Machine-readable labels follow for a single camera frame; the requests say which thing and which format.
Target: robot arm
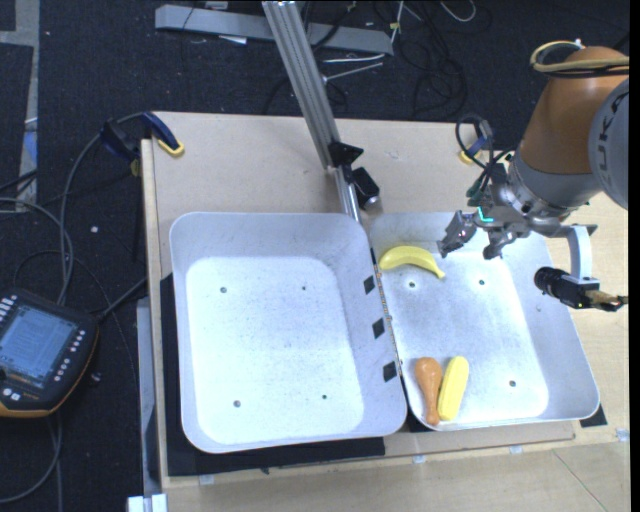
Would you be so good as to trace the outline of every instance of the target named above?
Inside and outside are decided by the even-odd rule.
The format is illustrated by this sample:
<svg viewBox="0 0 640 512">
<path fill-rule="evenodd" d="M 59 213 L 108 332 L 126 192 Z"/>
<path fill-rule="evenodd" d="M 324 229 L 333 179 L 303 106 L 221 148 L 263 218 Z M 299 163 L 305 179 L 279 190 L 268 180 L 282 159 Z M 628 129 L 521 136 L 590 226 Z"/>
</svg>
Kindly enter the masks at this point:
<svg viewBox="0 0 640 512">
<path fill-rule="evenodd" d="M 577 49 L 564 62 L 543 64 L 549 52 Z M 467 194 L 474 213 L 456 212 L 438 242 L 442 257 L 480 228 L 485 259 L 534 231 L 567 238 L 571 273 L 540 269 L 534 282 L 574 308 L 615 311 L 626 297 L 604 294 L 591 273 L 589 236 L 597 226 L 563 222 L 600 191 L 628 209 L 629 59 L 604 47 L 556 42 L 538 48 L 534 69 L 551 77 L 513 155 L 492 159 Z"/>
</svg>

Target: black carpet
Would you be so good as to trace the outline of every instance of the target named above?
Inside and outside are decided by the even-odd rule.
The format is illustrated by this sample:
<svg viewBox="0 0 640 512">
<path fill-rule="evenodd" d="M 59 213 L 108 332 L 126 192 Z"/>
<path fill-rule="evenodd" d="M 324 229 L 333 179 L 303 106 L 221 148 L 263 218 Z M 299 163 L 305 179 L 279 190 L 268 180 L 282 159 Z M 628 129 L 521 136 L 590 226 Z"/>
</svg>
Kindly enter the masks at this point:
<svg viewBox="0 0 640 512">
<path fill-rule="evenodd" d="M 41 0 L 38 191 L 39 202 L 55 214 L 73 162 L 109 118 L 142 110 L 300 115 L 287 85 L 273 89 L 285 76 L 274 43 L 245 46 L 203 34 L 158 32 L 154 11 L 165 3 Z M 318 2 L 311 19 L 331 22 L 349 3 Z M 259 12 L 259 3 L 243 4 L 243 12 Z M 461 17 L 468 14 L 467 2 L 448 4 Z M 511 146 L 546 83 L 528 68 L 537 46 L 576 38 L 613 46 L 629 31 L 629 0 L 475 4 L 476 17 L 460 23 L 438 2 L 409 2 L 429 23 L 405 13 L 395 57 L 330 81 L 336 117 L 455 121 L 476 112 L 492 124 L 497 146 Z M 358 2 L 343 21 L 382 29 L 397 5 Z M 345 53 L 321 48 L 316 56 Z M 331 76 L 364 64 L 320 67 Z M 135 121 L 125 127 L 136 137 L 143 133 Z M 71 188 L 67 227 L 79 263 L 67 302 L 99 311 L 105 297 L 115 300 L 145 274 L 143 240 L 135 236 L 140 181 L 125 160 L 96 148 Z M 0 216 L 0 247 L 1 283 L 10 284 L 19 269 L 18 284 L 56 297 L 59 247 L 52 223 L 35 213 Z M 135 300 L 109 317 L 92 368 L 96 379 L 86 382 L 94 385 L 83 386 L 62 408 L 65 510 L 119 511 L 128 496 L 142 492 L 135 322 Z M 0 422 L 0 498 L 35 483 L 51 455 L 44 421 Z M 54 475 L 28 498 L 0 509 L 55 510 L 56 499 Z"/>
<path fill-rule="evenodd" d="M 0 186 L 20 171 L 32 56 L 30 46 L 0 43 Z"/>
<path fill-rule="evenodd" d="M 0 0 L 0 30 L 16 29 L 15 0 Z"/>
</svg>

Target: metal rod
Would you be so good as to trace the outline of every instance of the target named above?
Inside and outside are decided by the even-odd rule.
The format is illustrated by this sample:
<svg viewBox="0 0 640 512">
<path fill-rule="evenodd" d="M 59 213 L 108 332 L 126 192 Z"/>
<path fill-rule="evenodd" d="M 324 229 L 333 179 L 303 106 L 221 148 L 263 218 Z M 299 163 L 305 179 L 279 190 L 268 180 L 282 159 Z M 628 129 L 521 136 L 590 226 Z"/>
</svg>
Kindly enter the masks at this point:
<svg viewBox="0 0 640 512">
<path fill-rule="evenodd" d="M 345 71 L 343 73 L 337 73 L 335 75 L 326 76 L 324 78 L 324 81 L 328 82 L 329 80 L 333 80 L 334 78 L 342 78 L 343 76 L 349 76 L 349 75 L 353 75 L 354 73 L 360 73 L 360 71 L 366 71 L 367 69 L 380 67 L 382 66 L 382 64 L 383 64 L 382 62 L 377 62 L 375 64 L 369 64 L 368 66 L 364 66 L 362 68 L 350 69 L 349 71 Z"/>
<path fill-rule="evenodd" d="M 262 2 L 262 7 L 322 166 L 333 167 L 329 144 L 340 142 L 340 134 L 300 12 L 295 2 Z M 336 185 L 344 212 L 360 222 L 355 188 L 342 169 L 336 169 Z"/>
</svg>

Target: metal bracket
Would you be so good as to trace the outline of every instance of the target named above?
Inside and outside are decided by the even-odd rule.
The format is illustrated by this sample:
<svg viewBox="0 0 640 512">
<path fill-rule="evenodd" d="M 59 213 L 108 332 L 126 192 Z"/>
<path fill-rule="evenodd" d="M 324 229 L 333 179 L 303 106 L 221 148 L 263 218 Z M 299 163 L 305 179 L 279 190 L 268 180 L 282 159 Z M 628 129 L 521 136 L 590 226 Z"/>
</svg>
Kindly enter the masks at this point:
<svg viewBox="0 0 640 512">
<path fill-rule="evenodd" d="M 334 141 L 329 144 L 329 154 L 334 167 L 351 165 L 364 153 L 364 149 L 350 146 L 344 142 Z"/>
<path fill-rule="evenodd" d="M 132 496 L 127 499 L 127 512 L 168 512 L 169 504 L 166 494 L 153 496 Z"/>
<path fill-rule="evenodd" d="M 593 282 L 590 237 L 597 228 L 595 224 L 562 226 L 552 237 L 567 239 L 571 254 L 571 279 L 576 283 Z"/>
</svg>

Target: banana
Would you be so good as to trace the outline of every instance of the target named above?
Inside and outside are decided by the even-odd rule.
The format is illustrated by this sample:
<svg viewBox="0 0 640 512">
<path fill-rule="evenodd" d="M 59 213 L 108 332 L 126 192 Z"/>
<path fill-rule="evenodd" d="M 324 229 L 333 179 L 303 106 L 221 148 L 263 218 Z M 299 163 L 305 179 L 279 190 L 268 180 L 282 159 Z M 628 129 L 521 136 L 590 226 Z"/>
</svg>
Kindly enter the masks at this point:
<svg viewBox="0 0 640 512">
<path fill-rule="evenodd" d="M 416 265 L 429 272 L 433 272 L 438 276 L 438 279 L 444 277 L 444 272 L 438 268 L 433 255 L 422 247 L 413 245 L 393 247 L 385 252 L 378 262 L 381 270 L 389 270 L 400 265 Z"/>
<path fill-rule="evenodd" d="M 469 361 L 463 356 L 453 357 L 444 372 L 438 395 L 437 409 L 441 420 L 450 421 L 458 415 L 468 378 Z"/>
</svg>

